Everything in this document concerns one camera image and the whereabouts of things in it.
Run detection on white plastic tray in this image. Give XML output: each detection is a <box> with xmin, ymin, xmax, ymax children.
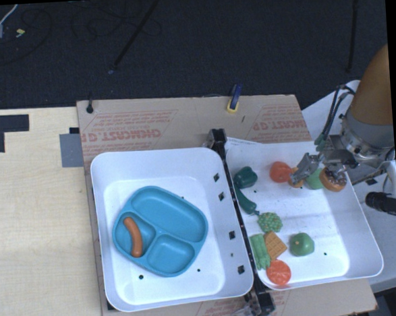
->
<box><xmin>89</xmin><ymin>142</ymin><xmax>256</xmax><ymax>315</ymax></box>
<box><xmin>222</xmin><ymin>126</ymin><xmax>386</xmax><ymax>294</ymax></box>

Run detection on orange waffle biscuit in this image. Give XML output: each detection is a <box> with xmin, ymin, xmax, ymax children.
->
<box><xmin>262</xmin><ymin>229</ymin><xmax>289</xmax><ymax>261</ymax></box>

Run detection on brown cardboard board red print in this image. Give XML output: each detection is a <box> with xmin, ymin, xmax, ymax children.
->
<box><xmin>75</xmin><ymin>80</ymin><xmax>379</xmax><ymax>316</ymax></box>

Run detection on green grapes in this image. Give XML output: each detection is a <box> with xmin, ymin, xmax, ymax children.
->
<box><xmin>256</xmin><ymin>210</ymin><xmax>285</xmax><ymax>236</ymax></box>

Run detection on orange sausage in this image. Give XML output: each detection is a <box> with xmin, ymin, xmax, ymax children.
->
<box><xmin>121</xmin><ymin>215</ymin><xmax>146</xmax><ymax>259</ymax></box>

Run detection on dark green bell pepper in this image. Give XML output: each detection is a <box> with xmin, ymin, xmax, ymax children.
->
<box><xmin>232</xmin><ymin>165</ymin><xmax>260</xmax><ymax>191</ymax></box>

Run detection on orange tomato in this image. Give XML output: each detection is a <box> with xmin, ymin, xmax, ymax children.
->
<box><xmin>268</xmin><ymin>160</ymin><xmax>293</xmax><ymax>185</ymax></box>

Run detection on dark green cucumber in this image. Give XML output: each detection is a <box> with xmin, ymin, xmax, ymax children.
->
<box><xmin>234</xmin><ymin>182</ymin><xmax>260</xmax><ymax>217</ymax></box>

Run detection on thin black rod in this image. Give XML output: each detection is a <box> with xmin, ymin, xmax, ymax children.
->
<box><xmin>216</xmin><ymin>139</ymin><xmax>271</xmax><ymax>316</ymax></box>

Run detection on light green toy block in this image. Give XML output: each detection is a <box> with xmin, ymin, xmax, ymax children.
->
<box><xmin>304</xmin><ymin>166</ymin><xmax>327</xmax><ymax>191</ymax></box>

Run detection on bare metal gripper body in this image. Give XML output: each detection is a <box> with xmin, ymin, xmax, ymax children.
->
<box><xmin>316</xmin><ymin>129</ymin><xmax>396</xmax><ymax>175</ymax></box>

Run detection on small orange round toy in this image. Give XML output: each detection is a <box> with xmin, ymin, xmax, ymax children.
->
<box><xmin>287</xmin><ymin>166</ymin><xmax>306</xmax><ymax>190</ymax></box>

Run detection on orange doughnut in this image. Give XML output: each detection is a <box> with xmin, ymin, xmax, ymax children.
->
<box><xmin>318</xmin><ymin>164</ymin><xmax>349</xmax><ymax>194</ymax></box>

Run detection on green apple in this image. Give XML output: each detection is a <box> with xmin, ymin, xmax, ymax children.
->
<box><xmin>288</xmin><ymin>231</ymin><xmax>316</xmax><ymax>258</ymax></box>

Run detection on blue divided plate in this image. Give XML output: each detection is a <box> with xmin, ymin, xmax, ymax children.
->
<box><xmin>108</xmin><ymin>181</ymin><xmax>213</xmax><ymax>282</ymax></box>

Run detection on green asparagus bundle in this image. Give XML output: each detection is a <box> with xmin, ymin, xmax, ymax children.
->
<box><xmin>249</xmin><ymin>232</ymin><xmax>273</xmax><ymax>272</ymax></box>

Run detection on black cylinder on white bracket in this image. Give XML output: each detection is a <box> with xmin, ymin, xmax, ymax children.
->
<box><xmin>363</xmin><ymin>159</ymin><xmax>396</xmax><ymax>219</ymax></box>

